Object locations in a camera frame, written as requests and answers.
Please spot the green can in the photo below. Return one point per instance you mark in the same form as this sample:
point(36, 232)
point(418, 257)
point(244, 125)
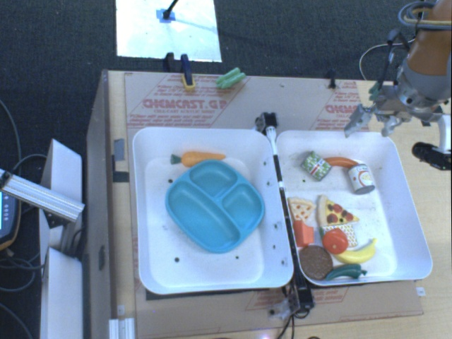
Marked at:
point(315, 165)

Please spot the dark green pepper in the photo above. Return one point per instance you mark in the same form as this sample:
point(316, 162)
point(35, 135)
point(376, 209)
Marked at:
point(344, 272)

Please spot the thin black and white rod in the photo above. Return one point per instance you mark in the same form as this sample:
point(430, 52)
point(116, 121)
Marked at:
point(281, 185)

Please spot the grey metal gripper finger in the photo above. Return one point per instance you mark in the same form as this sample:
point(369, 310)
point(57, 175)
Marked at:
point(357, 120)
point(390, 125)

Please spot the white can with orange print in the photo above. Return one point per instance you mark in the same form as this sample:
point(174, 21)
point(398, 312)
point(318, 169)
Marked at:
point(361, 179)

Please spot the white carton with red pattern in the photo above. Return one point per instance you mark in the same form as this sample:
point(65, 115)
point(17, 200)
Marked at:
point(351, 232)

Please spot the small pizza slice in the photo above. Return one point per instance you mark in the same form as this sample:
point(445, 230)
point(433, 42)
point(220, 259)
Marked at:
point(301, 208)

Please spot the red tomato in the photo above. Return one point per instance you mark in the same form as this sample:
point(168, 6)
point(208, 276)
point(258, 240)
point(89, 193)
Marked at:
point(334, 242)

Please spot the blue divided plate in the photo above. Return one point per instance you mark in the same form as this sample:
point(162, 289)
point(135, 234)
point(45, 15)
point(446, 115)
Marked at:
point(197, 217)

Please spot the yellow banana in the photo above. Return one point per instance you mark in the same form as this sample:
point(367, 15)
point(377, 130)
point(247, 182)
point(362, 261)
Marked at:
point(358, 255)

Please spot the brown cardboard board red print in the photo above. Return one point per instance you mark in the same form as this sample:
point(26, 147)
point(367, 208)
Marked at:
point(197, 109)

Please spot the green bean pods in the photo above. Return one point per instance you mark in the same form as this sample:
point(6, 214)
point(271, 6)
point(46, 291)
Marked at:
point(230, 78)

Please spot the black cylinder on white bracket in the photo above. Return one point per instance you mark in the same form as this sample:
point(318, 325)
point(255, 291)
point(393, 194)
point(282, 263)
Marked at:
point(432, 154)

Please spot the brown round biscuit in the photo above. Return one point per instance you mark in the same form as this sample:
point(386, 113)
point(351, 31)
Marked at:
point(315, 262)

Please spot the large pepperoni pizza slice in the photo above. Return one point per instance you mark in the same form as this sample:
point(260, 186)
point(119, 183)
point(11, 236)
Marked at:
point(333, 212)

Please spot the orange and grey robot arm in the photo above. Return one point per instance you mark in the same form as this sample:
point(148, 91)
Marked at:
point(429, 58)

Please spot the orange block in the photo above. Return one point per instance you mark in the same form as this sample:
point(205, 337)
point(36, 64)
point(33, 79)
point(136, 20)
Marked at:
point(303, 234)

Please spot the orange sausage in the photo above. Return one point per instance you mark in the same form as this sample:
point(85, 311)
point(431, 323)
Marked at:
point(340, 161)

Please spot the orange carrot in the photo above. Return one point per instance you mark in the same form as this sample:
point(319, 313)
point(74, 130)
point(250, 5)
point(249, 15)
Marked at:
point(197, 157)

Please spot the white plastic tray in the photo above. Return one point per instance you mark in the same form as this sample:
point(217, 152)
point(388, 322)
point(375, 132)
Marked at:
point(395, 224)
point(159, 260)

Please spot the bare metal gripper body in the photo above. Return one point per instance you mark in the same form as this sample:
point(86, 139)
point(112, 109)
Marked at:
point(406, 105)

